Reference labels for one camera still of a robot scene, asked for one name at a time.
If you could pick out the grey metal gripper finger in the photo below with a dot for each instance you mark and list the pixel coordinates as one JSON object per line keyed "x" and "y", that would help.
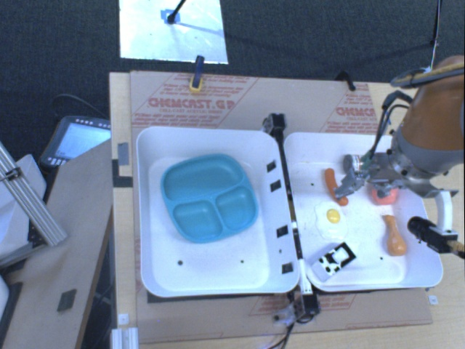
{"x": 386, "y": 188}
{"x": 347, "y": 187}

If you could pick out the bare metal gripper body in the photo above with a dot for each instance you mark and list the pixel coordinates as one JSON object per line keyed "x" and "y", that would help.
{"x": 394, "y": 171}

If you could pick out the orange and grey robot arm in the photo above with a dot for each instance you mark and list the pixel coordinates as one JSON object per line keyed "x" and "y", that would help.
{"x": 432, "y": 115}

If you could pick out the pink round toy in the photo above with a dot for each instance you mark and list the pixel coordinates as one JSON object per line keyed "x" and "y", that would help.
{"x": 385, "y": 199}

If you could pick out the orange sausage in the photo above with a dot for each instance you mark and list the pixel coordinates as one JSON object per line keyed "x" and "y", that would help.
{"x": 330, "y": 184}

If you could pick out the white and yellow fried egg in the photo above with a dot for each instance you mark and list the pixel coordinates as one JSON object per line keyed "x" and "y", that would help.
{"x": 332, "y": 218}

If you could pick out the brown chicken drumstick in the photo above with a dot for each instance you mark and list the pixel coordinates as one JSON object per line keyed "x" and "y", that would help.
{"x": 395, "y": 244}

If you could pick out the thin black and white rod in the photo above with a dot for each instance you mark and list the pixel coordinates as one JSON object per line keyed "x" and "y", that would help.
{"x": 290, "y": 198}

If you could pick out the black and white carton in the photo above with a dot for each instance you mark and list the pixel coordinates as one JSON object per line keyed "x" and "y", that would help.
{"x": 334, "y": 262}

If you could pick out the white plastic tray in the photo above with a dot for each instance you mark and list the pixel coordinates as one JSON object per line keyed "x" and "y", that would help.
{"x": 232, "y": 264}
{"x": 367, "y": 264}

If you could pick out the blue divided plate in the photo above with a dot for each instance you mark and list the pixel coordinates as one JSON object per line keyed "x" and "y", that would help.
{"x": 207, "y": 198}

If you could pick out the brown cardboard board red print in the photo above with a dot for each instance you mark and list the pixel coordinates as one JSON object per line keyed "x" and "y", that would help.
{"x": 218, "y": 104}

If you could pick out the black cylinder on white bracket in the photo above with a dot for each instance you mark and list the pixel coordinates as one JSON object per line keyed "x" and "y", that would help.
{"x": 432, "y": 233}

